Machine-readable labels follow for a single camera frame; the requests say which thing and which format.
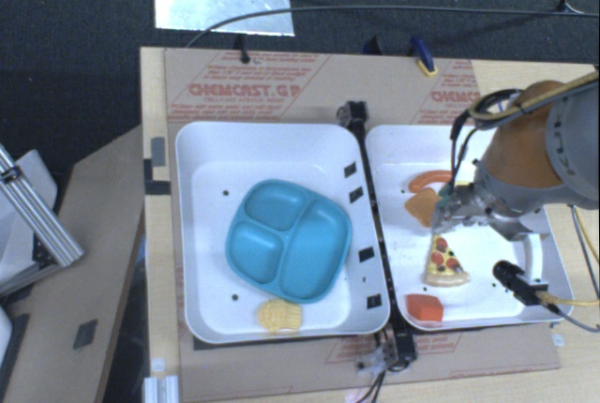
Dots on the yellow ridged crisps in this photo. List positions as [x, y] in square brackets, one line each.
[280, 316]

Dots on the brown cardboard board red print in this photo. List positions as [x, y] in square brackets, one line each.
[262, 87]

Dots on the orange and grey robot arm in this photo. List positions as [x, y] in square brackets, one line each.
[525, 153]

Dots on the orange bread slice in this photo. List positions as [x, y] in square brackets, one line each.
[420, 206]

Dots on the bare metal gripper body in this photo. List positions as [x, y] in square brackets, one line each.
[469, 204]

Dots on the red cube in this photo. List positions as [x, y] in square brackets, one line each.
[424, 307]

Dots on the blue divided plate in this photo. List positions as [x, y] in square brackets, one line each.
[286, 242]

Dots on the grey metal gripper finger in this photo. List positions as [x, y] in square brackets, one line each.
[438, 218]
[454, 225]

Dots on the white plastic tray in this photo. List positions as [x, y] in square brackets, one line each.
[487, 293]
[211, 298]

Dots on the black cylinder on white bracket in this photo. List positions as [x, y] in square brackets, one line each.
[515, 279]

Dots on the pizza slice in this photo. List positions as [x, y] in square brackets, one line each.
[443, 263]

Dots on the orange sausage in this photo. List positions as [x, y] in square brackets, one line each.
[424, 179]

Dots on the thin black rod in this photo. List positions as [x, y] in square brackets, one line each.
[375, 213]

